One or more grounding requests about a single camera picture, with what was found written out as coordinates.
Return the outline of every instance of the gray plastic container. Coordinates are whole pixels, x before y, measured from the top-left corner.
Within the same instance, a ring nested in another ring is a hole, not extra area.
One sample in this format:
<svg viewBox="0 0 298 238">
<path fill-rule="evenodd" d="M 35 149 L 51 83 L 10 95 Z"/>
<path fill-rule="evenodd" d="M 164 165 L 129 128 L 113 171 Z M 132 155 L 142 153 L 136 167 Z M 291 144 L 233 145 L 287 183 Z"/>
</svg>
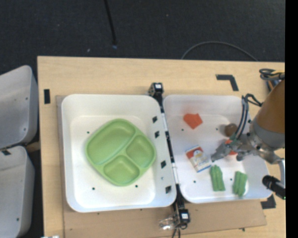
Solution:
<svg viewBox="0 0 298 238">
<path fill-rule="evenodd" d="M 30 228 L 35 170 L 24 145 L 37 132 L 38 87 L 25 65 L 0 76 L 0 238 Z"/>
</svg>

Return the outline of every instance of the green object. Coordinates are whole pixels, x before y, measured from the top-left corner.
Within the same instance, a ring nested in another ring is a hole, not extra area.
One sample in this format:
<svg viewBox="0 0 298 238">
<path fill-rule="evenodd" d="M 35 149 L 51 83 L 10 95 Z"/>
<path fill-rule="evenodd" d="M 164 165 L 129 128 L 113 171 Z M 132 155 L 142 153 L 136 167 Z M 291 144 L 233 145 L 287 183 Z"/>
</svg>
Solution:
<svg viewBox="0 0 298 238">
<path fill-rule="evenodd" d="M 213 191 L 225 191 L 223 174 L 219 166 L 211 166 L 210 169 Z"/>
<path fill-rule="evenodd" d="M 237 194 L 238 196 L 243 196 L 245 193 L 246 182 L 247 175 L 240 171 L 236 171 L 233 185 L 234 194 Z"/>
<path fill-rule="evenodd" d="M 92 166 L 108 181 L 127 186 L 153 164 L 156 149 L 131 122 L 115 119 L 97 130 L 85 145 Z"/>
</svg>

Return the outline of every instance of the light wood surface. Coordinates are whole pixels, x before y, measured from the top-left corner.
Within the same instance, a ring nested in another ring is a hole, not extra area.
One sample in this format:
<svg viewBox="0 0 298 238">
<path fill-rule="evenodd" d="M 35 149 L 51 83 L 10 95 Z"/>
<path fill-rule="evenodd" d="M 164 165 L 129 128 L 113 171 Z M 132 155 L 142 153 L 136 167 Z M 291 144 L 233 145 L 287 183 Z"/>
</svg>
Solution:
<svg viewBox="0 0 298 238">
<path fill-rule="evenodd" d="M 170 94 L 198 94 L 241 97 L 247 93 L 252 93 L 259 101 L 264 101 L 268 95 L 268 89 L 263 80 L 259 78 L 258 71 L 261 68 L 284 70 L 285 64 L 276 62 L 38 57 L 44 235 L 70 237 L 70 235 L 65 236 L 70 232 L 66 230 L 69 224 L 65 223 L 64 220 L 71 219 L 69 215 L 73 214 L 64 207 L 66 204 L 62 197 L 56 96 L 75 93 L 142 95 L 147 92 L 151 83 L 162 82 L 165 96 Z M 239 91 L 233 91 L 229 81 L 217 80 L 216 74 L 233 75 Z M 44 89 L 50 90 L 50 104 L 44 103 Z M 252 105 L 251 117 L 254 117 L 257 112 L 258 108 Z M 284 150 L 277 151 L 277 154 L 280 157 L 285 157 Z M 271 175 L 280 177 L 278 166 L 268 166 L 268 169 Z M 211 232 L 213 230 L 203 229 L 207 232 L 202 234 L 186 234 L 188 231 L 183 231 L 181 237 L 286 237 L 286 201 L 282 201 L 278 197 L 275 197 L 275 200 L 276 209 L 261 210 L 267 222 L 266 225 L 261 224 L 262 221 L 256 222 L 254 219 L 254 225 L 249 223 L 245 231 L 227 230 L 231 228 L 231 225 L 227 225 L 227 223 L 235 221 L 232 219 L 226 220 L 223 225 L 217 223 L 215 225 L 216 230 L 220 231 Z M 249 205 L 254 205 L 256 208 L 254 211 L 258 215 L 258 202 L 252 202 Z M 245 215 L 243 218 L 252 220 L 251 216 Z M 192 229 L 197 228 L 198 230 L 198 227 L 194 226 L 199 224 L 198 221 L 192 223 Z M 77 226 L 72 230 L 76 231 L 77 235 L 84 231 L 87 232 L 88 228 Z"/>
</svg>

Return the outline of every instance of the brown cylinder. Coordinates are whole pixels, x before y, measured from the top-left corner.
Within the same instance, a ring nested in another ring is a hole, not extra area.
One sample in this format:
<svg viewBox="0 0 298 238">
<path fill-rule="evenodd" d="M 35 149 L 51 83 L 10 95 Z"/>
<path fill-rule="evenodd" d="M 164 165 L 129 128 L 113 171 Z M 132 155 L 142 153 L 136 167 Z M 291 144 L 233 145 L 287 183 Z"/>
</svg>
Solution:
<svg viewBox="0 0 298 238">
<path fill-rule="evenodd" d="M 256 120 L 258 125 L 268 131 L 285 133 L 285 80 L 269 93 Z"/>
</svg>

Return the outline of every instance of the brown round object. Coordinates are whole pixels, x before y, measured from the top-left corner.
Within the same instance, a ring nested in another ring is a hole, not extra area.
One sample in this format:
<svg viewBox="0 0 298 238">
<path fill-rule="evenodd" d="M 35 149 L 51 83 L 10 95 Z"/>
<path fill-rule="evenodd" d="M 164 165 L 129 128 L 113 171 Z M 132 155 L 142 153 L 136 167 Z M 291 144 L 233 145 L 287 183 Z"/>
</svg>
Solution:
<svg viewBox="0 0 298 238">
<path fill-rule="evenodd" d="M 232 136 L 237 130 L 237 126 L 234 123 L 230 123 L 229 125 L 225 126 L 224 133 L 226 136 Z"/>
</svg>

